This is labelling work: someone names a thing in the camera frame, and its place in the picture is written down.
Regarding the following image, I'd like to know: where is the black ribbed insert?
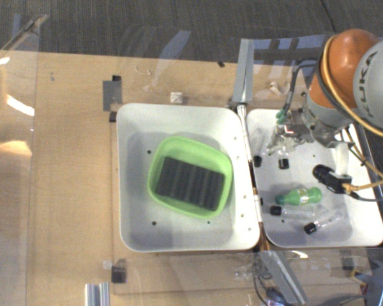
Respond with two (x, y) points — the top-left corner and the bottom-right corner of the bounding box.
(154, 156), (226, 212)

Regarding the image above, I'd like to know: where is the green plastic bottle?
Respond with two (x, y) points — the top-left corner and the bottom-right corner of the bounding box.
(274, 186), (323, 207)

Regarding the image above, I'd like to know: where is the white plastic tray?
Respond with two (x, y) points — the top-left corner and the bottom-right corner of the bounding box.
(245, 108), (383, 249)
(116, 103), (262, 254)

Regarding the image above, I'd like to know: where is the black cylinder on white bracket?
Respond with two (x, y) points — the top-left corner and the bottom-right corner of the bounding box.
(312, 141), (353, 194)

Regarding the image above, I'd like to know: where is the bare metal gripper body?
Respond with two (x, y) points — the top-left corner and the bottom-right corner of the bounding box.
(288, 108), (343, 147)

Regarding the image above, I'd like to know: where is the green plastic bin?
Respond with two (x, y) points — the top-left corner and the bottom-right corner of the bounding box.
(146, 135), (234, 220)

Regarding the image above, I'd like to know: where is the clear bottle with black cap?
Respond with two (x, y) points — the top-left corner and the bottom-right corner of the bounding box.
(249, 129), (264, 168)
(269, 203), (320, 220)
(269, 142), (295, 170)
(303, 213), (343, 235)

